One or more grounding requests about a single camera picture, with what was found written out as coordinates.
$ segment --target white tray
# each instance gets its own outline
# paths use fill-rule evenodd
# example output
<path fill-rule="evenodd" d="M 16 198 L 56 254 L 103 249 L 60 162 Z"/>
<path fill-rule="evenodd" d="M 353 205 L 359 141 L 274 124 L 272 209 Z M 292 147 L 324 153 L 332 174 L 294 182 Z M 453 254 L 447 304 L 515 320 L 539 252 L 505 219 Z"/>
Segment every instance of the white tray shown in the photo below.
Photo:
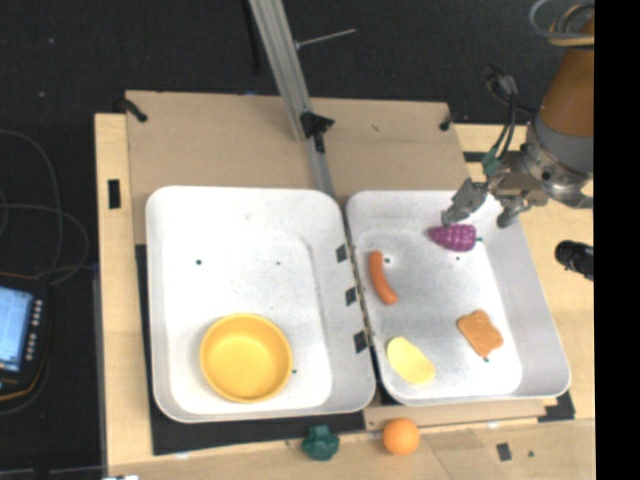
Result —
<path fill-rule="evenodd" d="M 153 390 L 181 422 L 355 412 L 371 401 L 371 356 L 338 205 L 314 190 L 165 187 L 147 202 Z M 274 398 L 228 401 L 206 383 L 198 350 L 232 313 L 278 325 L 293 374 Z"/>
<path fill-rule="evenodd" d="M 440 225 L 453 195 L 371 191 L 348 201 L 348 227 L 385 388 L 411 406 L 561 394 L 569 385 L 569 367 L 520 223 L 498 228 L 502 208 L 490 198 L 464 221 L 475 225 L 482 241 L 468 252 L 446 250 L 426 230 Z M 398 294 L 395 305 L 384 305 L 373 289 L 367 263 L 373 250 L 388 262 L 385 275 Z M 456 326 L 475 309 L 485 310 L 504 338 L 488 362 Z M 393 370 L 386 346 L 397 336 L 432 361 L 432 382 L 408 384 Z"/>

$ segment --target monitor screen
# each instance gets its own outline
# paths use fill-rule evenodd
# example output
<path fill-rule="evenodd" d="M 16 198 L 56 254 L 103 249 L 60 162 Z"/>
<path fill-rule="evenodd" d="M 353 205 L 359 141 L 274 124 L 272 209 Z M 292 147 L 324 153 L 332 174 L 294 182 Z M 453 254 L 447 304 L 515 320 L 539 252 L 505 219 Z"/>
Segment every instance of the monitor screen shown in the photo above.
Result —
<path fill-rule="evenodd" d="M 0 286 L 0 368 L 20 371 L 33 295 Z"/>

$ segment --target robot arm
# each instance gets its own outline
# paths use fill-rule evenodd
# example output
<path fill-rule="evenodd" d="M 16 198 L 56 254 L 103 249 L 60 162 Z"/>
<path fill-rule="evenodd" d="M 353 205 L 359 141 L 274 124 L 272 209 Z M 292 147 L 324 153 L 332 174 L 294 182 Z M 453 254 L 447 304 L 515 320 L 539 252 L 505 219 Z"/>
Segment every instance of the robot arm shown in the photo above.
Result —
<path fill-rule="evenodd" d="M 497 68 L 488 68 L 492 92 L 509 105 L 508 124 L 483 159 L 486 182 L 464 182 L 451 207 L 442 212 L 444 226 L 467 218 L 488 194 L 504 208 L 498 217 L 502 228 L 521 212 L 545 205 L 549 198 L 572 208 L 593 206 L 593 199 L 582 188 L 593 179 L 595 0 L 572 7 L 547 31 L 537 27 L 535 13 L 548 1 L 540 0 L 532 7 L 530 21 L 552 44 L 569 49 L 519 151 L 508 150 L 518 109 L 515 82 Z M 566 32 L 568 22 L 583 11 L 591 15 L 582 30 Z"/>

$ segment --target black wire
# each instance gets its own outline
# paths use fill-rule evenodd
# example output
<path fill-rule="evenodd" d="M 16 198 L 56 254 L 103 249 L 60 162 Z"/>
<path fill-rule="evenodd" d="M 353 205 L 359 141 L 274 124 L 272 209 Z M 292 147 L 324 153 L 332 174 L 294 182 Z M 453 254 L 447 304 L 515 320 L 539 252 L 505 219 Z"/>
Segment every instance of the black wire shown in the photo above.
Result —
<path fill-rule="evenodd" d="M 5 214 L 8 213 L 9 210 L 33 210 L 33 211 L 54 213 L 56 215 L 58 214 L 58 210 L 56 208 L 50 208 L 48 206 L 37 205 L 37 204 L 2 203 L 0 204 L 0 207 L 5 210 Z M 52 286 L 60 285 L 64 281 L 76 275 L 76 273 L 84 267 L 84 264 L 87 261 L 87 257 L 89 256 L 89 249 L 91 247 L 89 242 L 89 234 L 87 233 L 87 230 L 85 229 L 85 227 L 80 223 L 80 221 L 76 219 L 73 215 L 70 215 L 66 212 L 62 212 L 62 216 L 68 219 L 70 222 L 72 222 L 78 228 L 78 230 L 80 230 L 83 244 L 84 244 L 84 250 L 82 252 L 81 259 L 75 265 L 70 265 L 66 267 L 56 267 L 53 270 L 49 269 L 39 274 L 36 274 L 35 277 L 49 278 L 48 284 Z M 54 275 L 55 273 L 66 272 L 66 271 L 69 271 L 69 273 L 57 279 L 53 279 L 53 280 L 50 279 L 51 276 Z"/>
<path fill-rule="evenodd" d="M 507 119 L 510 119 L 511 116 L 511 109 L 509 109 L 509 113 L 507 115 Z M 504 138 L 507 135 L 507 132 L 509 131 L 509 122 L 506 122 L 505 125 L 502 127 L 502 131 L 500 132 L 500 135 L 498 136 L 498 140 L 496 140 L 495 144 L 493 145 L 494 148 L 499 148 L 500 144 L 502 144 L 502 141 L 504 140 Z"/>
<path fill-rule="evenodd" d="M 51 262 L 51 267 L 49 268 L 47 274 L 44 276 L 45 279 L 50 278 L 53 275 L 53 272 L 60 264 L 60 257 L 62 256 L 62 241 L 64 239 L 64 224 L 63 224 L 63 212 L 62 212 L 62 203 L 60 202 L 60 189 L 58 187 L 58 179 L 56 177 L 55 170 L 53 169 L 53 165 L 51 164 L 51 160 L 49 160 L 49 156 L 45 152 L 44 149 L 38 144 L 35 140 L 33 140 L 28 135 L 25 135 L 20 132 L 14 132 L 11 130 L 0 129 L 0 135 L 8 135 L 10 137 L 15 137 L 29 143 L 42 157 L 44 163 L 47 166 L 47 170 L 49 171 L 49 175 L 51 176 L 51 185 L 53 189 L 53 198 L 54 198 L 54 213 L 57 217 L 57 225 L 58 225 L 58 242 L 56 244 L 56 250 L 54 254 L 53 261 Z"/>
<path fill-rule="evenodd" d="M 9 206 L 9 200 L 2 190 L 0 190 L 0 205 L 2 205 L 4 209 L 2 212 L 2 221 L 0 222 L 0 237 L 2 237 L 4 230 L 7 229 L 7 224 L 9 224 L 9 209 L 7 208 L 7 206 Z"/>
<path fill-rule="evenodd" d="M 14 405 L 13 407 L 9 408 L 9 409 L 0 409 L 0 416 L 8 416 L 9 414 L 15 414 L 19 411 L 22 411 L 23 409 L 26 409 L 27 407 L 29 407 L 31 404 L 33 404 L 42 394 L 42 392 L 44 391 L 44 387 L 47 384 L 47 381 L 49 380 L 49 362 L 45 361 L 45 363 L 42 365 L 42 373 L 40 374 L 40 378 L 37 381 L 37 385 L 36 385 L 36 389 L 35 391 L 32 391 L 29 394 L 29 397 L 27 398 L 26 401 L 22 402 L 19 405 Z M 2 404 L 13 404 L 15 403 L 17 400 L 20 400 L 19 398 L 13 398 L 10 400 L 6 400 L 4 402 L 0 402 L 0 407 L 2 407 Z"/>
<path fill-rule="evenodd" d="M 507 150 L 509 149 L 509 146 L 511 146 L 513 133 L 515 132 L 515 129 L 516 129 L 516 109 L 517 109 L 516 95 L 512 94 L 511 99 L 509 101 L 509 114 L 510 114 L 509 121 L 505 125 L 505 129 L 508 129 L 507 140 L 505 141 L 504 147 L 502 148 L 502 153 L 498 155 L 499 160 L 502 160 L 504 158 L 504 156 L 507 153 Z"/>
<path fill-rule="evenodd" d="M 487 90 L 500 103 L 510 107 L 511 96 L 504 91 L 503 87 L 500 86 L 501 80 L 503 80 L 507 76 L 508 75 L 495 64 L 488 63 L 485 65 L 485 79 Z M 523 114 L 527 114 L 528 116 L 533 116 L 538 112 L 538 109 L 522 105 L 520 104 L 520 102 L 516 102 L 516 110 L 522 112 Z"/>

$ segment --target orange ball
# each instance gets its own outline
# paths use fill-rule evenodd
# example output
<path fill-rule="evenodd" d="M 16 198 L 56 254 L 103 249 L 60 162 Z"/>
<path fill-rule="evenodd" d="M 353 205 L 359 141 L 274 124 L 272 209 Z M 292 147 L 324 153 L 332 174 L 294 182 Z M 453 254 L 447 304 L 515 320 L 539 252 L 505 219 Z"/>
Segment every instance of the orange ball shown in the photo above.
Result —
<path fill-rule="evenodd" d="M 382 431 L 382 443 L 394 455 L 411 455 L 420 444 L 420 431 L 407 418 L 391 420 Z"/>

